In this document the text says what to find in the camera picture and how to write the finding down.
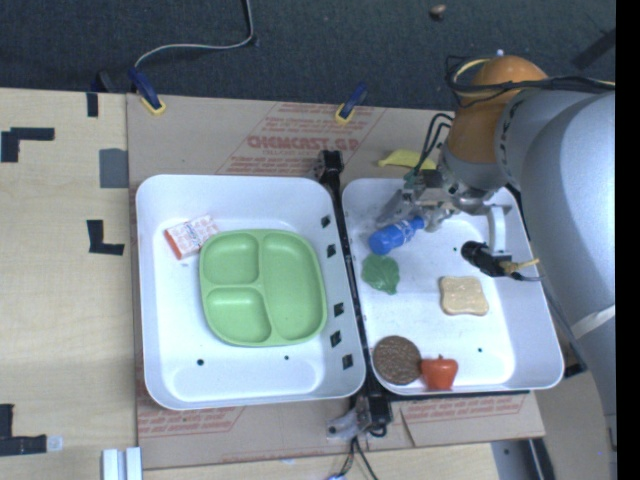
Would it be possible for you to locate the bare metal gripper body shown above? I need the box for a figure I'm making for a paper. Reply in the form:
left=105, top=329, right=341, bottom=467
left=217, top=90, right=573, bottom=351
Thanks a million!
left=402, top=170, right=497, bottom=220

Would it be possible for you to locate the blue bottle white cap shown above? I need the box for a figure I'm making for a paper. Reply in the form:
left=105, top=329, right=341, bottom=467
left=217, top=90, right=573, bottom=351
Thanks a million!
left=367, top=215, right=427, bottom=257

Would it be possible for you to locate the yellow banana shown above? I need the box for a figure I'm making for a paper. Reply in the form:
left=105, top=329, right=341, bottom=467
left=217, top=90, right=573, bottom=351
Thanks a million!
left=376, top=148, right=439, bottom=172

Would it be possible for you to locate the green lettuce leaf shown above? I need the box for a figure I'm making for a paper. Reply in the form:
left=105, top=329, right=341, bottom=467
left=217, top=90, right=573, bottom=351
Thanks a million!
left=360, top=252, right=402, bottom=297

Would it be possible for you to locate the thin black rod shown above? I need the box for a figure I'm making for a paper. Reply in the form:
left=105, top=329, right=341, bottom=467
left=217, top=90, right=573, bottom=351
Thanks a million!
left=327, top=180, right=382, bottom=402

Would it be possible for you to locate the beige bread slice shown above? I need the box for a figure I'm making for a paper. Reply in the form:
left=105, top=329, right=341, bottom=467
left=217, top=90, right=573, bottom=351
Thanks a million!
left=438, top=274, right=491, bottom=318

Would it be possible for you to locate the green divided plate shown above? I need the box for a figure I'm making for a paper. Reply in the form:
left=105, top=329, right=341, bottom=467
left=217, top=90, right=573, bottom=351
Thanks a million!
left=198, top=228, right=329, bottom=348

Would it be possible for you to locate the white plastic tray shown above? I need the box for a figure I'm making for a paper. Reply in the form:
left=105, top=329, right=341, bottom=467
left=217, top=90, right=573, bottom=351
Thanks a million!
left=341, top=176, right=567, bottom=397
left=134, top=173, right=368, bottom=412

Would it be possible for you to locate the brown round biscuit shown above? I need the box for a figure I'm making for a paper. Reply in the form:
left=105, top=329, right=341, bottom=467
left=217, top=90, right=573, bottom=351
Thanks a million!
left=372, top=334, right=423, bottom=387

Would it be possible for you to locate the red bell pepper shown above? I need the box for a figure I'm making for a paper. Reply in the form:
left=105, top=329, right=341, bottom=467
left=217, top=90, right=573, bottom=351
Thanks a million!
left=419, top=353, right=460, bottom=392

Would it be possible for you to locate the brown cardboard board red print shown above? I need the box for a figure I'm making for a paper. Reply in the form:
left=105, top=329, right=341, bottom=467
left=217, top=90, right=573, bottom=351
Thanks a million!
left=124, top=92, right=547, bottom=471

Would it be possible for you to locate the orange and white packet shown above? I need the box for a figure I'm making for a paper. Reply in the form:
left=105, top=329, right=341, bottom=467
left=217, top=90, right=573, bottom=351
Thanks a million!
left=163, top=213, right=222, bottom=262

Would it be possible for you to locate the black cylinder on white bracket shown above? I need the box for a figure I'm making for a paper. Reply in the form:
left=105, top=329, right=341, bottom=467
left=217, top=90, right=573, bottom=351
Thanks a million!
left=460, top=204, right=514, bottom=279

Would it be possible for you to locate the black block with thin wires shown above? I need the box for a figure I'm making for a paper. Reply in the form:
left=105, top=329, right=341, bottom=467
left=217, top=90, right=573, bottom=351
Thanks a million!
left=352, top=392, right=394, bottom=437
left=313, top=148, right=347, bottom=185

